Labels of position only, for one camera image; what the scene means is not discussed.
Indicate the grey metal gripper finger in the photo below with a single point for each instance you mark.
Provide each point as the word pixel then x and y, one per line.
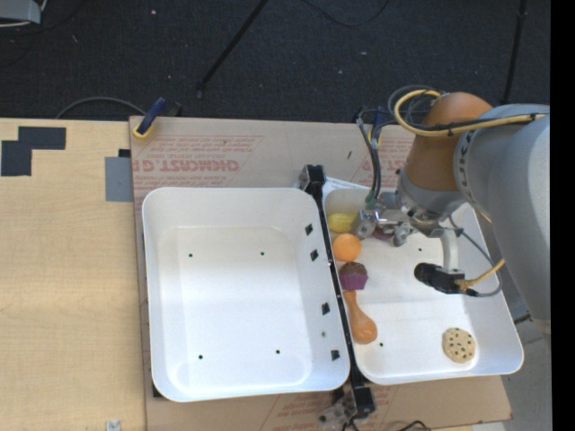
pixel 401 235
pixel 367 222

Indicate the yellow lemon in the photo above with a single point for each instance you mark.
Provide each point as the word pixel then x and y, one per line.
pixel 340 222

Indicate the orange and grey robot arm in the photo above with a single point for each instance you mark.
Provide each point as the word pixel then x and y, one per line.
pixel 498 169

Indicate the orange fruit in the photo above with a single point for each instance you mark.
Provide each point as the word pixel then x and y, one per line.
pixel 347 247

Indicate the brown cardboard board red print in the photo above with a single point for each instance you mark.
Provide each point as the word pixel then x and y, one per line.
pixel 251 160

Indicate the white plastic tray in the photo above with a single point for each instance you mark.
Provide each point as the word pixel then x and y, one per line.
pixel 418 326
pixel 233 303

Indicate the black cylinder on white bracket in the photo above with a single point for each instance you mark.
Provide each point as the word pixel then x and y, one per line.
pixel 438 277

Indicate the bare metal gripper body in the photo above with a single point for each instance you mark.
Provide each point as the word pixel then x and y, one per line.
pixel 406 216

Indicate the dark purple round object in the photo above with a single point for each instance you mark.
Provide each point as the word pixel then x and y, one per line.
pixel 383 234

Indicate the thin black rod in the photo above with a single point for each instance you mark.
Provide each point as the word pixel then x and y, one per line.
pixel 340 299

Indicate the chocolate chip biscuit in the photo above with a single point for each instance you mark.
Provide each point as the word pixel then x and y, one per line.
pixel 458 345

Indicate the purple cupcake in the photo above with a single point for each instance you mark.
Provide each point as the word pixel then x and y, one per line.
pixel 353 276

